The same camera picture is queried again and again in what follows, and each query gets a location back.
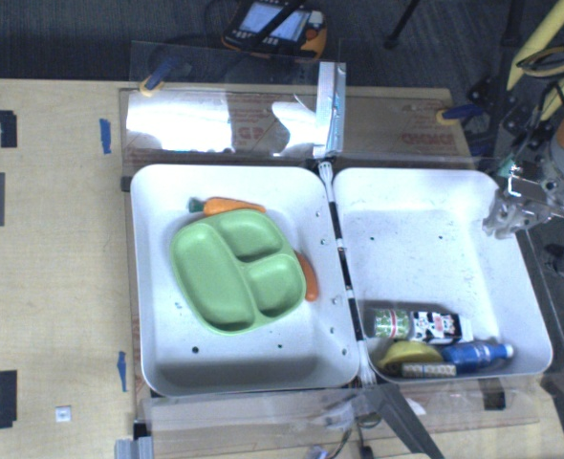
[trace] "black bracket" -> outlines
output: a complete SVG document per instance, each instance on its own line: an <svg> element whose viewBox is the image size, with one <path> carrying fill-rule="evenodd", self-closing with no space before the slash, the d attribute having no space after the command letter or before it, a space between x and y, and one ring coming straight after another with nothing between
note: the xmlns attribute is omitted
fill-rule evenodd
<svg viewBox="0 0 564 459"><path fill-rule="evenodd" d="M16 371L0 371L0 428L16 421Z"/></svg>
<svg viewBox="0 0 564 459"><path fill-rule="evenodd" d="M2 148L15 148L16 140L16 115L12 111L0 111L0 146Z"/></svg>

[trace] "carrot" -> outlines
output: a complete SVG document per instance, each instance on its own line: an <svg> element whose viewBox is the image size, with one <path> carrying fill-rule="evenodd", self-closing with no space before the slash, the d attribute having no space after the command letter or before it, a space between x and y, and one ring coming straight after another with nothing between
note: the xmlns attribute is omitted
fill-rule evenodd
<svg viewBox="0 0 564 459"><path fill-rule="evenodd" d="M306 290L305 290L305 299L306 301L316 301L318 299L318 282L316 280L316 274L314 273L314 269L310 265L310 262L306 257L304 257L301 253L295 252L297 255L297 260L299 260L299 264L301 265L301 270L303 271L303 275L305 276L306 282Z"/></svg>
<svg viewBox="0 0 564 459"><path fill-rule="evenodd" d="M214 214L237 209L254 209L265 212L265 208L258 204L238 201L236 199L227 199L225 197L210 197L206 201L200 201L193 197L188 201L189 212L203 212L205 216L213 216Z"/></svg>

